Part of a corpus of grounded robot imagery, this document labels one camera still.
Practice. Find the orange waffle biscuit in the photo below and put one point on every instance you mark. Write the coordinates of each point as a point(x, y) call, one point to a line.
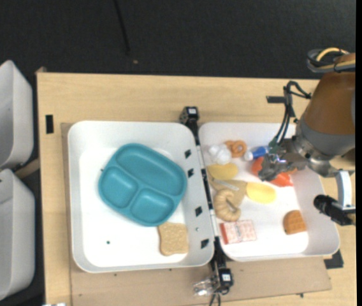
point(294, 222)

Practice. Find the orange carrot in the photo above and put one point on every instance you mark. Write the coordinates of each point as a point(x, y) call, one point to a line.
point(283, 179)

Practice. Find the white lumpy toy food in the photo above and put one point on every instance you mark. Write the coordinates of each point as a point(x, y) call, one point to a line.
point(220, 154)

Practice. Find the red and white packet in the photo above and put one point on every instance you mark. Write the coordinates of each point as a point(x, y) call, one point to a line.
point(238, 232)

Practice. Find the tan bread slice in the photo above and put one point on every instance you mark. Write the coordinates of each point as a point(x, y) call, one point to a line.
point(174, 238)

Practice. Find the white plastic tray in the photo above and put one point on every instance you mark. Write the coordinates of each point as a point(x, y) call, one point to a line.
point(120, 244)
point(270, 234)

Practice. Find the thin black and white rod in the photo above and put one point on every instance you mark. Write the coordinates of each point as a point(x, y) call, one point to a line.
point(207, 186)

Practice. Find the yellow potato chip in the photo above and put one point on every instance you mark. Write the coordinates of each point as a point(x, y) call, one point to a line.
point(261, 192)
point(222, 171)

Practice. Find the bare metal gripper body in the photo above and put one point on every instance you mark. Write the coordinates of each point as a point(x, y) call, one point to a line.
point(299, 159)

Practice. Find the black cylinder on white bracket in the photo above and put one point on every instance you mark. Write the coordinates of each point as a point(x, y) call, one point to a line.
point(334, 209)

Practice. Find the blue and white bottle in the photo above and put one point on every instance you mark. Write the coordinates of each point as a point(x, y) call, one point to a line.
point(257, 153)

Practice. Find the tan croissant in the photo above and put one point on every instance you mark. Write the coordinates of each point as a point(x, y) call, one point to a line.
point(224, 209)

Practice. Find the orange pretzel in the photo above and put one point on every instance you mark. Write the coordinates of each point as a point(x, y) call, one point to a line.
point(236, 145)

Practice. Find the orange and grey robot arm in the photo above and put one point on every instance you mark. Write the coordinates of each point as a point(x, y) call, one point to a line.
point(330, 107)

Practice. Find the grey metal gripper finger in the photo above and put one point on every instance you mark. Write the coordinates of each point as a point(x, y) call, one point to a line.
point(279, 169)
point(265, 171)

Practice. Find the blue divided plate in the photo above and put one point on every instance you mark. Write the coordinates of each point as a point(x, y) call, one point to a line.
point(142, 183)

